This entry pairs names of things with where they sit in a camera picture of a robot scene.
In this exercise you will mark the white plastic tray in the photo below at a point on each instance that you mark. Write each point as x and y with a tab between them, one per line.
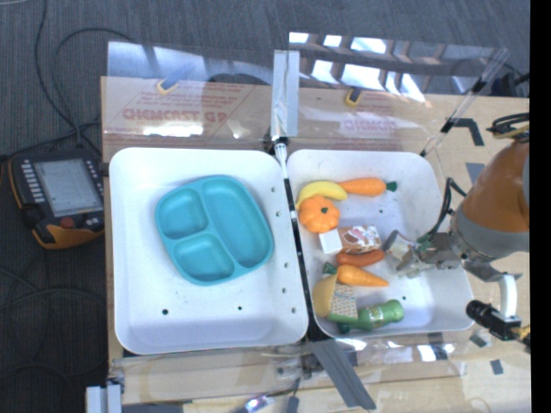
430	299
138	273

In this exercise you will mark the black cylinder on white bracket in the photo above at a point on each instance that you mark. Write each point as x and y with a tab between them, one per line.
495	316

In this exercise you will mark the green bottle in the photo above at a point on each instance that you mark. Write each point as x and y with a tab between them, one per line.
379	314

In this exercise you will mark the brown and white carton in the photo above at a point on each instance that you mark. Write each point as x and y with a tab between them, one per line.
357	237

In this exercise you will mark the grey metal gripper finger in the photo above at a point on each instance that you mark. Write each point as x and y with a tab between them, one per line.
405	261
415	270

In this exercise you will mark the orange carrot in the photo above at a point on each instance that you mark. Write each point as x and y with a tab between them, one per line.
363	186
357	275

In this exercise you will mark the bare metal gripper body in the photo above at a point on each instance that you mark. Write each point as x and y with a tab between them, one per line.
443	252

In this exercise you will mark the brown cardboard board, red print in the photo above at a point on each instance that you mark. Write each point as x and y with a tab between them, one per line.
495	381

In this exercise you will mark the orange pumpkin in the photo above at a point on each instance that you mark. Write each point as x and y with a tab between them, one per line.
318	215

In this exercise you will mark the small silver can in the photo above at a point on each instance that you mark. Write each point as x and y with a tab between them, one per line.
398	243

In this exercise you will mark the orange sausage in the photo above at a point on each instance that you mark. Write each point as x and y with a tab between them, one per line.
359	257

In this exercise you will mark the yellow banana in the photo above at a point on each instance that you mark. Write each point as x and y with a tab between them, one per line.
320	189

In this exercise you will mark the blue divided plate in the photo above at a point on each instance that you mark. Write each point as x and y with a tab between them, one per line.
224	213

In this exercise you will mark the patterned beige packet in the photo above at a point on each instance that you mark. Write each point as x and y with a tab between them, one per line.
344	303

